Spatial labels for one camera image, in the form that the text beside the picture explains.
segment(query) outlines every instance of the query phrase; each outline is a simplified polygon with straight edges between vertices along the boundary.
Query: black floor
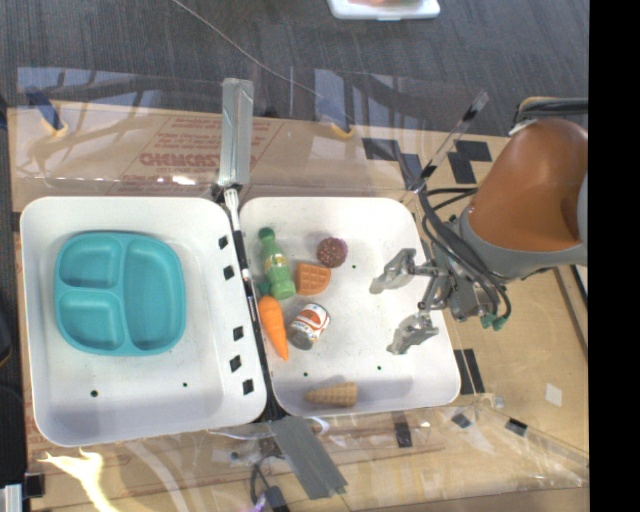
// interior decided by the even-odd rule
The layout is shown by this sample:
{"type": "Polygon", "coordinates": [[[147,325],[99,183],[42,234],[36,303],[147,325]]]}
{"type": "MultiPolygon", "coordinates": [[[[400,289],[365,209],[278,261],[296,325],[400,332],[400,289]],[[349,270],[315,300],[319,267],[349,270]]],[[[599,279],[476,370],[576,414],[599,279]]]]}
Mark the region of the black floor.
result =
{"type": "MultiPolygon", "coordinates": [[[[588,96],[589,0],[440,5],[433,20],[362,22],[334,18],[324,0],[5,0],[0,95],[25,104],[21,87],[35,81],[59,99],[95,99],[51,83],[70,69],[213,84],[236,77],[258,84],[257,115],[311,120],[332,107],[310,91],[330,94],[333,81],[322,77],[339,76],[386,107],[381,115],[341,100],[358,124],[449,131],[484,90],[490,101],[470,132],[485,135],[506,135],[524,98],[588,96]]],[[[156,106],[215,111],[217,97],[167,96],[156,106]]],[[[25,470],[8,168],[0,130],[0,305],[14,340],[0,368],[0,487],[25,470]]]]}

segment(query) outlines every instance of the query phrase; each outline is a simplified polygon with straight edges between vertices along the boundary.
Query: teal plate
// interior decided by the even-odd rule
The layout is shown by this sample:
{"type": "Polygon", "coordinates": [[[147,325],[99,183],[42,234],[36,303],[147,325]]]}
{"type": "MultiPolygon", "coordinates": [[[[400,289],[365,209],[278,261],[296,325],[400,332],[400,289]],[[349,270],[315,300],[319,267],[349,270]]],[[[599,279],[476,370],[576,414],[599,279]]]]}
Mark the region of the teal plate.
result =
{"type": "Polygon", "coordinates": [[[68,240],[56,260],[54,300],[63,337],[94,354],[159,354],[185,329],[180,259],[145,235],[92,231],[68,240]]]}

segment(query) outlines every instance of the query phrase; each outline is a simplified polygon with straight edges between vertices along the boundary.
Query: ice cream cone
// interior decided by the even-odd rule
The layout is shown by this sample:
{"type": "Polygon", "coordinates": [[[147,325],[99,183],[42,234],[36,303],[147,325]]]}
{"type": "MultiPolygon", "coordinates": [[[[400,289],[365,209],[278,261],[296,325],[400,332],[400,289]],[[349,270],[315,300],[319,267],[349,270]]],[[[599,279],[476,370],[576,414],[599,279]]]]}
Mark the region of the ice cream cone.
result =
{"type": "Polygon", "coordinates": [[[358,401],[358,386],[355,382],[343,382],[342,384],[307,391],[304,397],[315,404],[351,407],[358,401]]]}

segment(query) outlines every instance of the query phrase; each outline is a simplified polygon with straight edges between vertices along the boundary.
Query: bottle label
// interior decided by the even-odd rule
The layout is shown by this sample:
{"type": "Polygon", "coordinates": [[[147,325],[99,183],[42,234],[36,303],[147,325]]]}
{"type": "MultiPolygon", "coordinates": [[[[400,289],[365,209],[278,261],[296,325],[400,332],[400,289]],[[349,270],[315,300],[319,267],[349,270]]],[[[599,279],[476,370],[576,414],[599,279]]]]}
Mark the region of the bottle label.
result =
{"type": "Polygon", "coordinates": [[[264,262],[264,273],[267,274],[272,268],[288,267],[289,262],[284,254],[276,253],[269,256],[264,262]]]}

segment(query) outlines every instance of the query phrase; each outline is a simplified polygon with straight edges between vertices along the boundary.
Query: clear plastic sheet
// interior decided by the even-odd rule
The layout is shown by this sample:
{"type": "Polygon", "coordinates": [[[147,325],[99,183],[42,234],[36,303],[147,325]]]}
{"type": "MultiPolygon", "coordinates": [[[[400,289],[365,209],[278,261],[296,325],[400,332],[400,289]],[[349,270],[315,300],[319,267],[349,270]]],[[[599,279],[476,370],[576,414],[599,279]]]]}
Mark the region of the clear plastic sheet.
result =
{"type": "MultiPolygon", "coordinates": [[[[453,129],[478,92],[411,78],[299,68],[291,70],[294,85],[282,101],[287,114],[273,118],[265,115],[259,91],[282,77],[262,71],[256,80],[251,182],[240,191],[242,204],[287,196],[399,200],[447,140],[446,131],[431,127],[429,105],[451,103],[450,119],[435,124],[453,129]]],[[[55,195],[211,198],[220,155],[220,83],[21,70],[18,94],[34,85],[46,92],[66,128],[51,132],[33,106],[10,109],[16,212],[38,197],[55,195]]],[[[506,143],[489,136],[463,140],[482,146],[493,159],[506,143]]],[[[472,163],[479,182],[490,161],[472,163]]],[[[462,179],[454,167],[455,158],[444,161],[431,178],[432,188],[462,179]]],[[[419,205],[408,202],[407,208],[420,229],[419,205]]],[[[460,208],[454,203],[443,216],[460,208]]],[[[16,243],[20,251],[19,237],[16,243]]],[[[20,262],[18,254],[19,279],[20,262]]],[[[269,422],[260,419],[216,431],[56,446],[33,418],[23,339],[28,472],[44,482],[44,495],[32,498],[32,509],[250,511],[267,486],[278,486],[292,510],[328,511],[588,489],[582,340],[553,272],[514,283],[510,290],[511,329],[483,330],[475,320],[458,323],[444,313],[462,380],[452,403],[306,419],[348,482],[344,493],[320,500],[306,495],[269,422]]]]}

